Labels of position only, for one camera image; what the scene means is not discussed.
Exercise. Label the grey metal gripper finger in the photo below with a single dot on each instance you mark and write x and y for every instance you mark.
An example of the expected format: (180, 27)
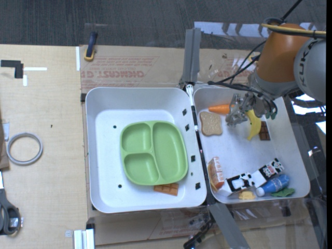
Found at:
(231, 118)
(243, 111)

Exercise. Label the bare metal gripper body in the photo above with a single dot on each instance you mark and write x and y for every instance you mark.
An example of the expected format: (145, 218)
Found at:
(260, 105)

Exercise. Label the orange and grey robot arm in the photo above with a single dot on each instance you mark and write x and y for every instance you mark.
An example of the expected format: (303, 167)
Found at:
(278, 58)

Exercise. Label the orange carrot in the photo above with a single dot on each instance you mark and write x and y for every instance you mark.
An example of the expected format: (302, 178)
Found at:
(219, 109)

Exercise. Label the yellow banana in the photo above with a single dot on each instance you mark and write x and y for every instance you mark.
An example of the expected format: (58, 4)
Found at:
(255, 126)

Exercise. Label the brown bread slice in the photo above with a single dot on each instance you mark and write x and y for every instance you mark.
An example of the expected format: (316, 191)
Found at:
(210, 124)

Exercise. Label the dark brown chocolate bar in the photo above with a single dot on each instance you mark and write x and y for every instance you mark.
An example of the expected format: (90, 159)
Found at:
(265, 133)

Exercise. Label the white plastic tray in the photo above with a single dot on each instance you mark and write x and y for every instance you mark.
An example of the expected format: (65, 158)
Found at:
(109, 165)
(241, 149)

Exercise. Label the orange juice carton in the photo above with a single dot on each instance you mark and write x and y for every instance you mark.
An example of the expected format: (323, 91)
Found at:
(217, 171)

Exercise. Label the cow print milk carton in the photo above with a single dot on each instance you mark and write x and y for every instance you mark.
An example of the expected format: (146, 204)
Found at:
(259, 176)

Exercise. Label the small yellow toy food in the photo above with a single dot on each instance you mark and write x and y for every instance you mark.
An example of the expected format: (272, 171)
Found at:
(247, 195)

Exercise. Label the blue bottle white cap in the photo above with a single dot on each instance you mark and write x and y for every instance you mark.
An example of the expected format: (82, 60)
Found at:
(276, 184)

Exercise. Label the green divided plate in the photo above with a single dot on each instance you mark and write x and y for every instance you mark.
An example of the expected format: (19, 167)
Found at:
(155, 149)

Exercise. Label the green lettuce leaf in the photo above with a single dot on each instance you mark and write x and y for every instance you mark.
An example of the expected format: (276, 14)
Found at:
(285, 192)

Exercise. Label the orange chocolate bar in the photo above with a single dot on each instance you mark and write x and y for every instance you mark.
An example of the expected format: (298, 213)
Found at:
(167, 189)

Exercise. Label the brown cardboard board red print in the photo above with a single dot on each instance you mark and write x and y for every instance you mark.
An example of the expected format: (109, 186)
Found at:
(129, 69)

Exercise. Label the grey tape roll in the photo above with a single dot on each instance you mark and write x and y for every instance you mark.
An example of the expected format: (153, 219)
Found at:
(10, 154)

